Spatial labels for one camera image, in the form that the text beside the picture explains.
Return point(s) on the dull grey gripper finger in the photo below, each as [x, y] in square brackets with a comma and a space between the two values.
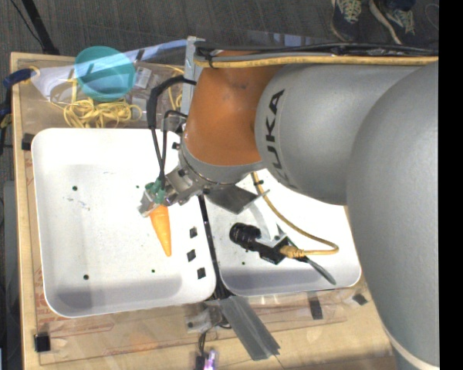
[146, 207]

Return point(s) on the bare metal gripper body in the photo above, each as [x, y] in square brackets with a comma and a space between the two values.
[183, 189]

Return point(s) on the orange toy carrot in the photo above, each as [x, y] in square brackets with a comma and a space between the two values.
[162, 227]

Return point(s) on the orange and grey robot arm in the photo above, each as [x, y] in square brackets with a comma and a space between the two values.
[332, 137]

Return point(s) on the white plastic tray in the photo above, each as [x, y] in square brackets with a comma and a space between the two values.
[112, 226]
[254, 278]

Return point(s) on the teal bowl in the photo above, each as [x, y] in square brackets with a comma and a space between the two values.
[104, 73]

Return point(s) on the black stand leg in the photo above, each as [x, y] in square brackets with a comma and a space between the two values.
[31, 12]

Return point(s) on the person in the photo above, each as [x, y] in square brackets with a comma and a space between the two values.
[386, 6]

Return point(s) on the black cylinder on white bracket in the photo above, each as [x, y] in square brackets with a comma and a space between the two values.
[245, 236]

